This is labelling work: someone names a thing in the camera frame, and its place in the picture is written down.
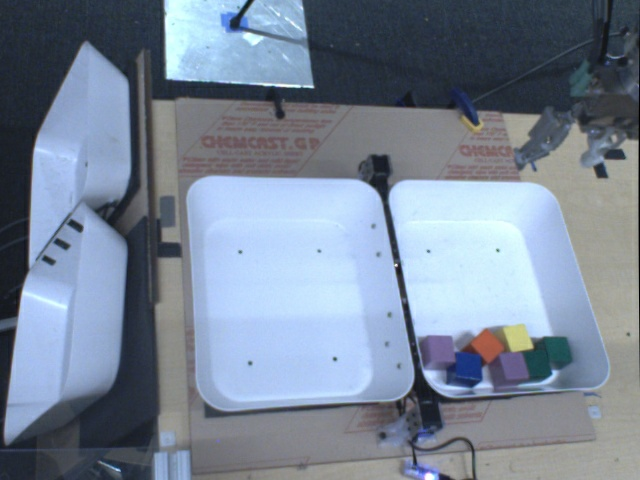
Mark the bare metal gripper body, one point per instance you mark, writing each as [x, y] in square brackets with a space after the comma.
[611, 103]

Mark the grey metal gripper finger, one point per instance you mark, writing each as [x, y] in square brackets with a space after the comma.
[544, 137]
[600, 145]

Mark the white plastic tray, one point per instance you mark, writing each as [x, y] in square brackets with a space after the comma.
[285, 293]
[475, 288]

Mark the thin black rod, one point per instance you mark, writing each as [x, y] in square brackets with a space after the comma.
[395, 248]

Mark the yellow cube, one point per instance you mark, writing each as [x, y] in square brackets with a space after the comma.
[518, 337]

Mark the green cube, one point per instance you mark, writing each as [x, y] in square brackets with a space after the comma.
[558, 351]
[538, 364]

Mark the orange cube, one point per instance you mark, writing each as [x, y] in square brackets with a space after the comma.
[485, 346]

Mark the purple cube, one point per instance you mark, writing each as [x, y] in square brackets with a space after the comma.
[437, 351]
[510, 371]

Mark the blue cube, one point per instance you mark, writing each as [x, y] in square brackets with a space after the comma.
[467, 368]

